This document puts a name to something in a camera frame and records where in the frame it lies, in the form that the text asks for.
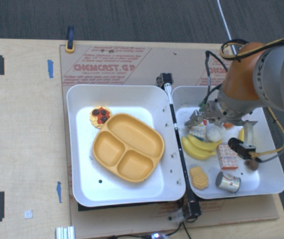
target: white cable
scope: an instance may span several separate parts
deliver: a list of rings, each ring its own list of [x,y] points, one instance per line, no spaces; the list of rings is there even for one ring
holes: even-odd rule
[[[219,0],[217,0],[217,4],[218,4],[218,8],[219,8],[221,17],[222,17],[223,24],[224,24],[224,26],[225,26],[225,28],[226,28],[226,32],[227,32],[228,38],[229,38],[229,40],[231,40],[232,38],[231,38],[229,29],[228,29],[228,26],[227,26],[227,22],[226,22],[226,20],[225,20],[224,15],[223,15],[222,8],[221,8],[221,5],[220,5]],[[231,48],[232,48],[232,52],[233,52],[234,54],[236,54],[237,52],[236,52],[236,50],[235,50],[235,48],[234,48],[233,45],[231,46]]]

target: wooden table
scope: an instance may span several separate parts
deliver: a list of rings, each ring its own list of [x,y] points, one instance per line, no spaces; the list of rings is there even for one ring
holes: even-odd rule
[[[77,41],[78,44],[216,49],[219,44]],[[5,75],[0,75],[0,192],[5,214],[0,238],[49,239],[56,227],[71,225],[65,125],[60,70],[64,40],[0,39]],[[53,61],[54,78],[47,60]],[[61,182],[61,199],[57,196]],[[284,210],[262,222],[189,229],[193,238],[284,239]],[[25,219],[32,210],[33,218]],[[173,239],[188,238],[181,229]]]

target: toy cookie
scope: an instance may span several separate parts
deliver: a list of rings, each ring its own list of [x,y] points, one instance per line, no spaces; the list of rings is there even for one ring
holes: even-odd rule
[[[198,189],[204,189],[208,186],[208,177],[200,166],[189,170],[192,185]]]
[[[112,112],[109,108],[97,106],[94,107],[90,112],[90,121],[93,126],[100,129],[111,116]]]

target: gray carpet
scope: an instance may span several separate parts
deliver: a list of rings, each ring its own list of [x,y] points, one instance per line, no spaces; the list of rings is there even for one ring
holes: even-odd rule
[[[284,37],[284,0],[219,2],[224,20],[217,0],[0,0],[0,38],[65,39],[69,25],[76,40],[267,43]],[[275,113],[284,126],[284,113]],[[280,132],[268,122],[280,146]],[[284,169],[284,154],[280,159]],[[284,206],[284,191],[280,197]]]

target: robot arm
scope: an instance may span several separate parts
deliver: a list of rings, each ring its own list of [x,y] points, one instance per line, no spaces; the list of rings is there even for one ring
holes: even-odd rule
[[[262,46],[262,43],[248,43],[240,53]],[[225,120],[234,123],[257,107],[284,111],[284,45],[232,61],[218,102]]]
[[[232,60],[226,77],[219,87],[217,99],[205,105],[203,118],[209,122],[231,122],[243,125],[245,141],[229,141],[229,146],[244,159],[252,158],[252,126],[256,121],[242,121],[242,117],[258,107],[271,107],[284,111],[284,39],[263,44],[247,43],[237,55],[225,55],[226,46],[238,44],[229,41],[223,44],[220,54]]]

